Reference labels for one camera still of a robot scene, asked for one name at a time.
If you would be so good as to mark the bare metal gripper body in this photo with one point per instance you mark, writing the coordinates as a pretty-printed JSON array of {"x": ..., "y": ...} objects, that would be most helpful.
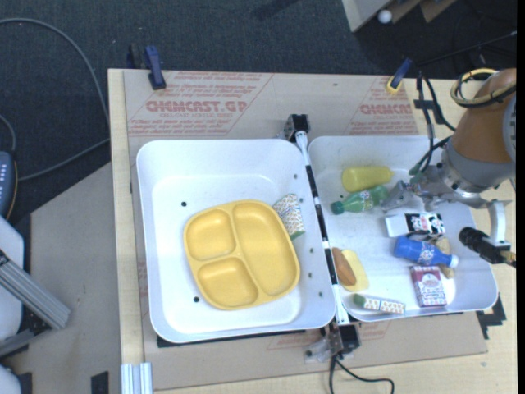
[{"x": 441, "y": 187}]

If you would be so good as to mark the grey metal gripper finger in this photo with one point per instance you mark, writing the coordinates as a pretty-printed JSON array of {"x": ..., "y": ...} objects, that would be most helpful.
[
  {"x": 393, "y": 203},
  {"x": 403, "y": 188}
]

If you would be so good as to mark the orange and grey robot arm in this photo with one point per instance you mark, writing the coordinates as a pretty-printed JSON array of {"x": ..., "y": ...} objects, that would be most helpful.
[{"x": 480, "y": 138}]

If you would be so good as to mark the green bottle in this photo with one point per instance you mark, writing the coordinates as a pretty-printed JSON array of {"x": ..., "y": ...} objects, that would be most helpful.
[{"x": 361, "y": 199}]

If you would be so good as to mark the white carton with cow print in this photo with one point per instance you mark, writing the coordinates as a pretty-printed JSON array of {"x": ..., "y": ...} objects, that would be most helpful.
[{"x": 422, "y": 224}]

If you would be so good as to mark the yellow bottle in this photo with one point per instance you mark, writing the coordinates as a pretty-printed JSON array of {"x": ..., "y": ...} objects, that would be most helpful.
[{"x": 365, "y": 178}]

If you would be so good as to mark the white plastic tray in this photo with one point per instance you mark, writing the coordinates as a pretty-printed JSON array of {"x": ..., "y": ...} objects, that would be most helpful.
[
  {"x": 369, "y": 236},
  {"x": 172, "y": 170}
]

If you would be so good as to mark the blue bottle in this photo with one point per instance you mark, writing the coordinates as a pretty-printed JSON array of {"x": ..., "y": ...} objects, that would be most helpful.
[{"x": 418, "y": 250}]

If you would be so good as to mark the yellow bun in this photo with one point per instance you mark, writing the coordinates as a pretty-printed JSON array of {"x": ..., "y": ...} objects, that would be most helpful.
[{"x": 360, "y": 273}]

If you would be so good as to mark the thin black and white rod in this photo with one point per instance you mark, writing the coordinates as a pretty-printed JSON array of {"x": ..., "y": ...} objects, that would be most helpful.
[{"x": 315, "y": 191}]

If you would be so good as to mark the brown sausage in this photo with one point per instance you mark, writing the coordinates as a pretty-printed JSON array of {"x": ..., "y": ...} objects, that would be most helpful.
[{"x": 343, "y": 267}]

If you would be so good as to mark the red carton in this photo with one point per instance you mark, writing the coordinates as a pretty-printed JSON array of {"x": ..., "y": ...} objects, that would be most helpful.
[{"x": 428, "y": 287}]

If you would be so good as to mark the yellow divided plate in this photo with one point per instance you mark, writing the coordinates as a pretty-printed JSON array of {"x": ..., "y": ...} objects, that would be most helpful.
[{"x": 254, "y": 244}]

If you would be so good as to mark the brown cardboard board red print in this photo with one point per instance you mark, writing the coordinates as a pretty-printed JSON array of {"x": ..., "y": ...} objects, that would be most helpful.
[{"x": 254, "y": 105}]

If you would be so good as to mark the black cylinder on white bracket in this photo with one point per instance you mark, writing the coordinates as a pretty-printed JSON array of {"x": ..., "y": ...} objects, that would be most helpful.
[{"x": 480, "y": 240}]

